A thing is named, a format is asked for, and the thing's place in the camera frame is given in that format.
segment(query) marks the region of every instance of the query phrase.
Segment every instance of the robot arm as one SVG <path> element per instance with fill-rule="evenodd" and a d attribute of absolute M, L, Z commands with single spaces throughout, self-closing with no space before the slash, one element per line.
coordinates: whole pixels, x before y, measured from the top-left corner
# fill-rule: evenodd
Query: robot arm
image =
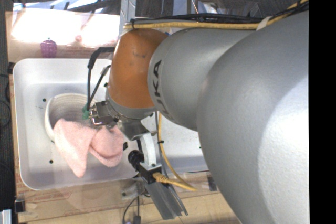
<path fill-rule="evenodd" d="M 242 223 L 308 223 L 308 18 L 302 12 L 258 31 L 126 33 L 112 61 L 109 121 L 138 139 L 140 120 L 160 111 L 198 131 Z"/>

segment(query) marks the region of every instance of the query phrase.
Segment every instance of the white tray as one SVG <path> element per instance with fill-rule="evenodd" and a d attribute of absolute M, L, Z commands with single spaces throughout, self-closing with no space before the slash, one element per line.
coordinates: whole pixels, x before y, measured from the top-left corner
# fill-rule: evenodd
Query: white tray
<path fill-rule="evenodd" d="M 110 65 L 107 59 L 98 59 L 92 70 L 93 91 L 102 69 Z M 58 153 L 45 131 L 44 114 L 50 98 L 61 93 L 87 93 L 88 59 L 24 59 L 13 70 L 15 108 L 18 135 L 20 174 L 25 185 L 32 189 L 52 189 L 132 178 L 136 175 L 127 157 L 138 149 L 135 141 L 128 142 L 117 167 L 108 168 L 88 154 L 87 170 L 82 178 L 76 177 Z M 105 100 L 107 74 L 95 99 Z M 155 130 L 154 117 L 144 125 Z M 163 119 L 162 135 L 168 158 L 178 172 L 207 170 L 197 132 L 190 131 Z"/>

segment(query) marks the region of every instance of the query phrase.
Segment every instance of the yellow cable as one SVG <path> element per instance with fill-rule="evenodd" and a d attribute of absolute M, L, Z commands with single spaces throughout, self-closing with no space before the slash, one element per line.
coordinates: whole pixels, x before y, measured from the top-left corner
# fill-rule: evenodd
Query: yellow cable
<path fill-rule="evenodd" d="M 161 125 L 162 125 L 162 114 L 159 112 L 159 124 L 158 124 L 158 127 L 157 127 L 157 139 L 159 140 L 159 142 L 161 141 Z M 166 156 L 166 153 L 164 151 L 164 148 L 163 148 L 163 145 L 162 143 L 159 143 L 160 145 L 160 149 L 161 149 L 161 152 L 162 152 L 162 156 L 163 156 L 163 159 L 164 161 L 167 163 L 167 166 L 169 167 L 169 169 L 173 172 L 173 174 L 182 182 L 182 184 L 185 186 L 185 187 L 188 187 L 189 190 L 192 190 L 192 191 L 197 191 L 196 188 L 194 188 L 193 186 L 191 186 L 190 184 L 188 184 L 186 181 L 184 181 L 178 174 L 177 172 L 174 170 L 174 168 L 172 167 L 172 165 L 170 164 L 167 156 Z"/>
<path fill-rule="evenodd" d="M 169 183 L 169 184 L 175 185 L 177 187 L 184 188 L 184 189 L 191 190 L 191 191 L 196 191 L 197 190 L 196 188 L 194 188 L 193 186 L 190 186 L 189 184 L 186 185 L 182 182 L 176 182 L 172 179 L 169 179 L 159 172 L 154 173 L 153 177 L 155 178 L 156 182 Z"/>
<path fill-rule="evenodd" d="M 306 2 L 308 0 L 301 0 L 300 4 Z M 289 6 L 287 9 L 294 8 L 298 4 L 294 3 Z M 275 17 L 267 22 L 267 25 L 271 25 L 287 16 L 289 14 L 280 15 Z M 150 24 L 135 24 L 136 29 L 140 28 L 163 28 L 163 27 L 176 27 L 176 28 L 212 28 L 212 29 L 234 29 L 234 30 L 256 30 L 259 23 L 253 24 L 222 24 L 222 23 L 201 23 L 201 22 L 167 22 L 167 23 L 150 23 Z M 124 29 L 132 29 L 132 24 L 126 24 Z"/>

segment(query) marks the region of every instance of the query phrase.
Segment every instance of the pink cloth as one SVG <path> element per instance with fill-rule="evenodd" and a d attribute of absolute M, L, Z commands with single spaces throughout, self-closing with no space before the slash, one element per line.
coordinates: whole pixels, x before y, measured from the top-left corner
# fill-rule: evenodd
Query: pink cloth
<path fill-rule="evenodd" d="M 90 152 L 102 164 L 117 166 L 123 152 L 123 134 L 117 126 L 94 129 L 79 122 L 60 119 L 54 126 L 55 145 L 77 177 L 82 177 Z"/>

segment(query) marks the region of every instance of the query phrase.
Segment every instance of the purple object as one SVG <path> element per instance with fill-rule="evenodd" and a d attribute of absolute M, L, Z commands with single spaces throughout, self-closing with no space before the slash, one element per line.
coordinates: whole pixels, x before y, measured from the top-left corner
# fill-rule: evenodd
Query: purple object
<path fill-rule="evenodd" d="M 57 44 L 53 40 L 47 39 L 41 44 L 41 52 L 43 58 L 55 58 L 57 51 Z"/>

